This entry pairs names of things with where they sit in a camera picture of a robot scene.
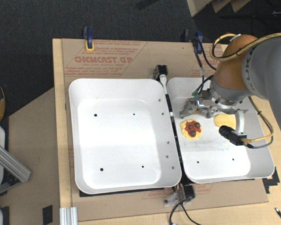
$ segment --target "blue clamp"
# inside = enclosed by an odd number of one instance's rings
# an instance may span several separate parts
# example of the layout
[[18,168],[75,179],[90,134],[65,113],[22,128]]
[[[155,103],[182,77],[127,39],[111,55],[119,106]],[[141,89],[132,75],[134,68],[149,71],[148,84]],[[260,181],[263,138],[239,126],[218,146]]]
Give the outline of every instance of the blue clamp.
[[200,31],[197,31],[194,35],[194,41],[193,41],[193,46],[195,49],[197,49],[197,53],[201,54],[202,53],[202,47],[201,44],[203,43],[203,33]]
[[93,41],[93,30],[92,28],[86,26],[83,29],[83,37],[85,39],[85,48],[88,52],[94,50],[94,41]]

